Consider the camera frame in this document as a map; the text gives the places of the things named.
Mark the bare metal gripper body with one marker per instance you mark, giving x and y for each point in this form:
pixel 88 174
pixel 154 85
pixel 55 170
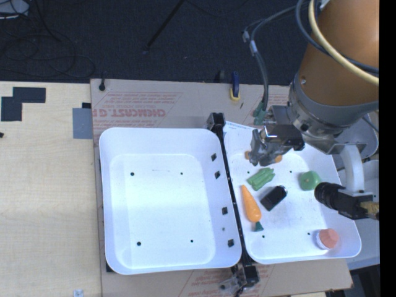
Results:
pixel 286 136

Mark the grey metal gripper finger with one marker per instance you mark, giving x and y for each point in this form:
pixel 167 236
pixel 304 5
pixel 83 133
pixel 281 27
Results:
pixel 256 147
pixel 268 158

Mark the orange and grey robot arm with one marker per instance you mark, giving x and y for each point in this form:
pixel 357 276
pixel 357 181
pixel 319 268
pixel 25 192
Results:
pixel 340 57

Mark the orange toy food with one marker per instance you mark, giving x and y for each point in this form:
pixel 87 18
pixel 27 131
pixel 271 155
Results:
pixel 278 159

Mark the green bean pods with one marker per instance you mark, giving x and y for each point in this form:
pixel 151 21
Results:
pixel 261 179

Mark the white paper sheet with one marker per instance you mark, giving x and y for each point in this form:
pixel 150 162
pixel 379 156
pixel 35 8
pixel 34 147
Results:
pixel 238 126

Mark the small black bottle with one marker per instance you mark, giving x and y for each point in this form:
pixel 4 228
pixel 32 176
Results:
pixel 273 198

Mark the green round toy fruit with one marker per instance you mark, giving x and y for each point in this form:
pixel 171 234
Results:
pixel 309 180

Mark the orange carrot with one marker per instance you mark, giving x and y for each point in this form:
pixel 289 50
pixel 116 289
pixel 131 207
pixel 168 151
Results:
pixel 251 204

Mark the white plastic tray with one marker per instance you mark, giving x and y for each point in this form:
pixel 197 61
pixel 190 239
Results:
pixel 167 203
pixel 294 221

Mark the brown cardboard board, red print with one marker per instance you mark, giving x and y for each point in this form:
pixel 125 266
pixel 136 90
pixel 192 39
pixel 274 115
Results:
pixel 185 104

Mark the pink and white round toy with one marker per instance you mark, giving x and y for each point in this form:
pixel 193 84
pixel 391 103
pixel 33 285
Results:
pixel 328 238

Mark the black cylinder on white bracket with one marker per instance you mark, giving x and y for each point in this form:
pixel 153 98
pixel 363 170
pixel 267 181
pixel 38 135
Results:
pixel 346 201

